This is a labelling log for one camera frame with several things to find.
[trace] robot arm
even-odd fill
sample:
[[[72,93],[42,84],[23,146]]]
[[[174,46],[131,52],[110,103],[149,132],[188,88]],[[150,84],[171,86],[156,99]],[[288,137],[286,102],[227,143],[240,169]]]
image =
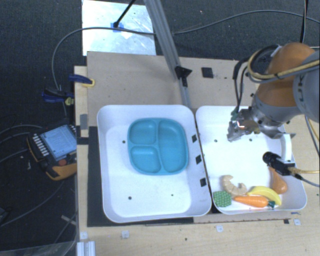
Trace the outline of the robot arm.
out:
[[[229,122],[230,142],[252,132],[278,139],[284,134],[279,127],[300,114],[319,122],[319,51],[302,43],[286,44],[275,53],[266,74],[252,70],[258,54],[248,60],[248,71],[261,84],[251,106]]]

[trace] black floor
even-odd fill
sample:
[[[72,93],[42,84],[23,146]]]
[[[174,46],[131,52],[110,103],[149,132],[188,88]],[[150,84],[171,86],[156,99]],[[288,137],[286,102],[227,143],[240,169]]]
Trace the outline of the black floor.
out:
[[[304,9],[303,0],[161,2],[173,32],[249,11],[281,10],[302,15]],[[41,92],[46,86],[54,86],[51,57],[56,44],[82,26],[81,5],[81,0],[0,0],[0,131],[20,124],[46,126],[64,117],[62,105],[45,103]],[[307,16],[320,20],[319,1],[309,1]],[[259,12],[175,35],[174,41],[180,56],[238,60],[267,45],[298,42],[301,26],[301,17]],[[319,29],[317,22],[307,20],[304,42],[319,46]],[[157,43],[156,50],[161,54]],[[56,55],[56,77],[63,90],[72,90],[67,77],[73,66],[84,65],[85,61],[79,33],[67,39]],[[67,110],[71,119],[73,111]],[[0,134],[0,142],[9,135],[32,130],[23,127],[8,131]],[[1,143],[0,161],[25,147],[25,136]],[[42,173],[28,153],[0,163],[0,208],[10,210],[2,224],[46,200],[60,185],[61,181],[51,181]],[[52,244],[66,224],[61,215],[71,217],[75,208],[75,184],[71,177],[44,205],[0,227],[0,251]],[[75,227],[70,225],[58,241],[73,240],[74,232]]]

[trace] toy food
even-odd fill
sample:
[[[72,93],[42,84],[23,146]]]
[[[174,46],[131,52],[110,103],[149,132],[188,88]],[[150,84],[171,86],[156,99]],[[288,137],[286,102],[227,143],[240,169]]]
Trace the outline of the toy food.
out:
[[[231,179],[233,177],[231,175],[224,175],[222,177],[222,186],[226,192],[231,194],[232,197],[243,196],[247,192],[247,187],[245,184],[240,183],[240,187],[237,187],[231,183]]]
[[[227,207],[231,205],[231,195],[226,191],[214,192],[213,200],[217,207]]]
[[[261,195],[238,195],[233,198],[234,201],[258,208],[266,207],[269,201],[266,197]]]
[[[250,195],[264,196],[271,201],[274,201],[276,205],[282,204],[280,196],[271,188],[266,186],[255,186],[250,192],[246,193]]]
[[[283,194],[287,192],[288,186],[287,183],[280,177],[280,175],[276,172],[275,169],[269,168],[272,172],[272,186],[271,188],[277,192],[278,194]]]

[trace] handheld device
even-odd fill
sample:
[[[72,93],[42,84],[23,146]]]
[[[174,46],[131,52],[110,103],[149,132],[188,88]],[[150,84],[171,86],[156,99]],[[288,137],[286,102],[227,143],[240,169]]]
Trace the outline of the handheld device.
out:
[[[35,161],[52,180],[63,180],[77,172],[76,128],[68,119],[31,132],[27,144]]]

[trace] white plastic tray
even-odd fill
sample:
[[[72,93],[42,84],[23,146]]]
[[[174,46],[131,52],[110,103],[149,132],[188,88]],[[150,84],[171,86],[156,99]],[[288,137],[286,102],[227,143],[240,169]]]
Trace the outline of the white plastic tray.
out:
[[[234,106],[202,106],[196,112],[206,171],[212,192],[222,191],[221,177],[232,175],[231,182],[238,186],[244,183],[248,190],[253,186],[271,186],[271,173],[263,162],[263,154],[271,151],[281,156],[281,142],[270,139],[263,133],[244,135],[241,139],[227,140],[230,113]],[[307,203],[307,195],[300,180],[283,176],[288,190],[280,195],[282,205],[255,208],[232,201],[227,207],[217,207],[224,214],[244,214],[265,211],[300,210]]]
[[[136,171],[129,159],[129,126],[141,118],[167,118],[185,131],[189,162],[174,175],[146,175]],[[113,222],[128,223],[205,215],[212,206],[195,118],[182,105],[108,105],[97,114],[102,199],[105,215]]]

